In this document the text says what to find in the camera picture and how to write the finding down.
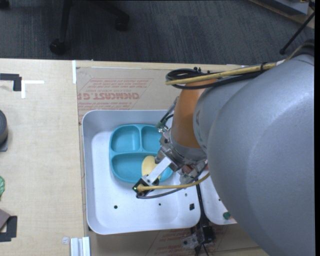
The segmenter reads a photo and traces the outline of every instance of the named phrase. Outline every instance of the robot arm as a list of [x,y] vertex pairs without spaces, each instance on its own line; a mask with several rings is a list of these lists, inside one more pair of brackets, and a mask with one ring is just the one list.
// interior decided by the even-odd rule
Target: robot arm
[[[183,90],[172,128],[160,129],[160,169],[170,166],[183,184],[208,162],[223,204],[270,255],[315,255],[314,52],[309,53],[302,48],[255,78],[190,95]],[[152,180],[144,184],[151,185]]]

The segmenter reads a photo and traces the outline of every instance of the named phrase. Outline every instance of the yellow object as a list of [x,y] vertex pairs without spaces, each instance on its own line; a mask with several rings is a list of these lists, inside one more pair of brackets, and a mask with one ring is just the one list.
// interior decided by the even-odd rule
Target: yellow object
[[142,176],[149,175],[154,168],[156,168],[157,164],[155,163],[155,157],[153,155],[147,155],[142,162],[141,172]]
[[146,191],[146,190],[163,190],[163,189],[185,189],[188,187],[192,187],[195,185],[200,184],[203,182],[206,178],[210,176],[210,172],[208,172],[203,178],[189,184],[183,184],[183,185],[166,185],[166,186],[144,186],[140,184],[136,189],[138,192]]

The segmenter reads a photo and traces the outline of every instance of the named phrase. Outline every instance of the wooden table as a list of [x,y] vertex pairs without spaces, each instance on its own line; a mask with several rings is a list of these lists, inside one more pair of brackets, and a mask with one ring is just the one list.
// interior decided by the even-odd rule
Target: wooden table
[[[19,74],[27,84],[25,98],[0,81],[0,110],[7,117],[7,152],[0,152],[5,191],[0,209],[17,216],[17,236],[0,242],[1,256],[67,256],[63,240],[87,233],[83,214],[81,147],[74,62],[70,60],[0,59],[0,73]],[[126,67],[172,70],[196,64],[77,61],[77,67]],[[232,65],[200,65],[205,70],[231,70]],[[92,255],[144,255],[123,236],[91,235]],[[266,255],[260,248],[214,255]]]

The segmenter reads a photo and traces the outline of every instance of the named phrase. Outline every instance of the chair caster wheel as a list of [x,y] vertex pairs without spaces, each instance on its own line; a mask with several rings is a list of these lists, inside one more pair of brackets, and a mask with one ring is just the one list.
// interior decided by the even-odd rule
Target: chair caster wheel
[[62,55],[66,51],[66,45],[64,42],[60,42],[59,39],[57,38],[53,40],[52,43],[50,44],[50,50],[54,54]]
[[0,9],[8,8],[9,7],[9,1],[1,1],[0,2]]
[[121,18],[117,18],[115,20],[115,29],[118,30],[118,31],[127,31],[128,30],[128,23],[129,21],[128,20],[124,20],[124,19],[121,19]]

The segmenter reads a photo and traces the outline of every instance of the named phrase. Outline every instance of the green object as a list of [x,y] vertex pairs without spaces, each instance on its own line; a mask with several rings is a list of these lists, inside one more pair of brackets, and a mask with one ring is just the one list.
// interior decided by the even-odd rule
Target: green object
[[229,220],[229,218],[231,217],[231,214],[230,214],[230,212],[225,212],[224,214],[223,214],[223,217],[226,219],[226,220]]
[[0,176],[0,197],[5,191],[5,180]]

